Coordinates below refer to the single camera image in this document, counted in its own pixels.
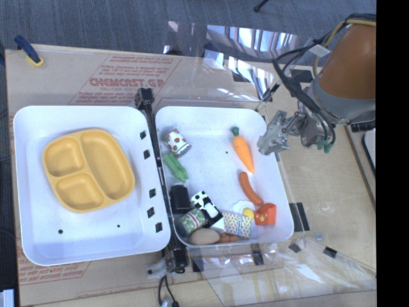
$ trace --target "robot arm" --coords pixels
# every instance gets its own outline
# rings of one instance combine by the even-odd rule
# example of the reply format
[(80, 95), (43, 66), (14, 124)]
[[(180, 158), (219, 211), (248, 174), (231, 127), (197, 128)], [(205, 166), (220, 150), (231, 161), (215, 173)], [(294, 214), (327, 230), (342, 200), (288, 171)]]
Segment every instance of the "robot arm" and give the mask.
[(336, 125), (350, 125), (353, 131), (375, 127), (376, 16), (351, 15), (314, 45), (297, 52), (303, 55), (317, 43), (328, 46), (347, 26), (319, 74), (316, 58), (314, 79), (304, 90), (285, 75), (289, 63), (279, 66), (282, 56), (273, 60), (282, 84), (298, 99), (298, 111), (289, 118), (284, 111), (277, 112), (259, 138), (262, 154), (288, 150), (288, 135), (300, 136), (304, 147), (316, 145), (329, 152), (335, 143)]

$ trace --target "table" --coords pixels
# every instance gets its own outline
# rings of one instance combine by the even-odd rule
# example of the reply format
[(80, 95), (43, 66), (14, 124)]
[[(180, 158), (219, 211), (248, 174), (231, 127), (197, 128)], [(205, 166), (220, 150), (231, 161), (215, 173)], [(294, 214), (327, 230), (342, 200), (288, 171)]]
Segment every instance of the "table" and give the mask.
[[(278, 109), (291, 114), (297, 108), (286, 90), (277, 91), (272, 103), (260, 104), (263, 85), (249, 82), (251, 77), (243, 70), (258, 75), (253, 79), (276, 81), (272, 65), (263, 61), (236, 60), (236, 67), (230, 68), (236, 72), (232, 73), (227, 66), (234, 59), (33, 46), (45, 60), (41, 68), (27, 63), (22, 51), (6, 53), (11, 124), (13, 115), (28, 105), (132, 105), (135, 91), (123, 91), (122, 100), (118, 100), (114, 95), (102, 98), (104, 95), (94, 90), (100, 78), (121, 79), (128, 70), (141, 86), (151, 86), (160, 97), (155, 100), (154, 111), (168, 104), (185, 106), (194, 102), (197, 106), (258, 108), (269, 119)], [(152, 69), (137, 73), (135, 67), (124, 67), (130, 61), (141, 66), (144, 58), (155, 64), (154, 78)], [(376, 214), (353, 138), (347, 129), (338, 128), (336, 146), (324, 154), (306, 150), (298, 138), (290, 137), (291, 150), (280, 153), (279, 167), (289, 203), (299, 214), (292, 238), (261, 244), (256, 247), (258, 254), (254, 254), (254, 247), (246, 246), (222, 253), (203, 251), (200, 256), (192, 253), (192, 265), (201, 267), (202, 272), (188, 267), (185, 274), (168, 275), (180, 305), (274, 302), (280, 306), (297, 301), (301, 306), (322, 299), (327, 303), (348, 300), (346, 297), (354, 303), (360, 299), (363, 304), (376, 301)], [(137, 301), (157, 304), (158, 279), (146, 275), (146, 265), (160, 260), (160, 252), (40, 267), (24, 256), (20, 241), (17, 246), (22, 306), (131, 306)]]

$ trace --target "yellow plate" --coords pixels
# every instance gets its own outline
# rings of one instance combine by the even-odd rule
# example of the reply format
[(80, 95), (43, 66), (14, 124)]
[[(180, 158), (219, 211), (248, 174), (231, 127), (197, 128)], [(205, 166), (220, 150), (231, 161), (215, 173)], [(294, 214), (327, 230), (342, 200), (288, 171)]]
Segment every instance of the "yellow plate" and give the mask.
[(43, 151), (43, 166), (58, 200), (91, 212), (125, 199), (135, 187), (127, 156), (114, 136), (88, 129), (61, 136)]

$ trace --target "sausage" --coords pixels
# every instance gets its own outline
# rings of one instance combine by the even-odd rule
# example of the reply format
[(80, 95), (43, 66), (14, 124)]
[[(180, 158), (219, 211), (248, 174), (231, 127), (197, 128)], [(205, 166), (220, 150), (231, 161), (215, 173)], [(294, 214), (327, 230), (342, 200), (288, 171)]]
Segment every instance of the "sausage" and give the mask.
[(241, 172), (238, 176), (238, 179), (240, 180), (240, 185), (242, 186), (242, 189), (248, 199), (256, 206), (262, 205), (264, 201), (258, 196), (257, 193), (254, 192), (253, 188), (250, 185), (249, 176), (247, 175), (247, 173), (244, 171)]

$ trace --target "gray floor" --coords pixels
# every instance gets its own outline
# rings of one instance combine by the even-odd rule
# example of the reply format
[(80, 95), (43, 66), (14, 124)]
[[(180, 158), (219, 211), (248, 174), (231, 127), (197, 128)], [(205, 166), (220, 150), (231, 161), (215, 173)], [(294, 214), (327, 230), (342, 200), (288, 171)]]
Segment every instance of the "gray floor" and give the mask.
[[(16, 49), (13, 40), (22, 35), (32, 43), (160, 54), (169, 44), (168, 21), (319, 38), (352, 13), (376, 13), (376, 0), (270, 0), (256, 13), (253, 8), (261, 1), (0, 0), (0, 41)], [(203, 46), (205, 37), (186, 35), (183, 41)], [(13, 287), (16, 279), (8, 124), (0, 67), (0, 291)]]

